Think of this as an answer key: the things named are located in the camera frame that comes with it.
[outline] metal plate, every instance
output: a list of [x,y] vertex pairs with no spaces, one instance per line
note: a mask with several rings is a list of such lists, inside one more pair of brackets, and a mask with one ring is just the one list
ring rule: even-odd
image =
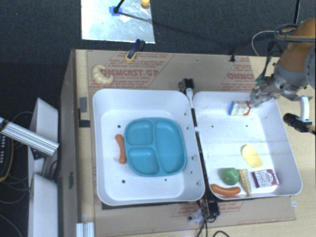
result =
[[110,7],[120,0],[81,0],[81,27],[84,40],[108,40],[155,43],[150,5],[144,9],[141,0],[125,0],[120,15]]

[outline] white cable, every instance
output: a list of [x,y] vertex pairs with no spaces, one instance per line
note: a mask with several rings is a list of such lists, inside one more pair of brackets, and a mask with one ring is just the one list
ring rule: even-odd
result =
[[253,40],[254,40],[258,35],[263,34],[263,33],[274,33],[274,31],[268,30],[268,31],[258,32],[254,37],[252,37],[251,46],[252,46],[252,49],[254,50],[254,52],[256,53],[257,56],[260,56],[260,55],[257,53],[257,51],[256,51],[256,49],[255,49],[255,47],[254,47],[254,45],[253,45]]

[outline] blue plate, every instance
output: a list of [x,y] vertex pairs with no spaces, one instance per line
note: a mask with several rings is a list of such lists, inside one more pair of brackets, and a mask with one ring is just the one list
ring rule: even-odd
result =
[[124,132],[129,167],[142,176],[168,176],[182,171],[187,163],[180,127],[167,118],[141,118]]

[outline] sausage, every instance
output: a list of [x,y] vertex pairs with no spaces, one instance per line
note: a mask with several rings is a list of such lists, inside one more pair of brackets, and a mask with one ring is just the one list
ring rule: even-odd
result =
[[118,143],[119,150],[120,150],[120,155],[119,155],[118,161],[121,164],[125,164],[127,162],[127,159],[126,159],[126,153],[125,153],[124,138],[122,135],[117,134],[117,135],[115,135],[115,139]]
[[241,191],[238,186],[232,187],[232,188],[223,188],[216,184],[212,184],[211,189],[213,192],[220,195],[225,195],[225,196],[234,196],[234,195],[237,195]]

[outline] brown sausage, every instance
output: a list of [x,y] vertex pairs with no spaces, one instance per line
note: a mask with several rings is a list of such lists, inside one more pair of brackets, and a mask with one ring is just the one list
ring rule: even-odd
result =
[[216,184],[212,184],[211,189],[213,192],[225,196],[234,196],[240,192],[240,188],[238,186],[232,188],[223,188]]
[[117,134],[115,135],[115,139],[118,142],[119,150],[120,150],[120,155],[119,155],[119,163],[125,164],[127,162],[126,159],[126,153],[125,153],[125,145],[124,145],[124,138],[122,135]]

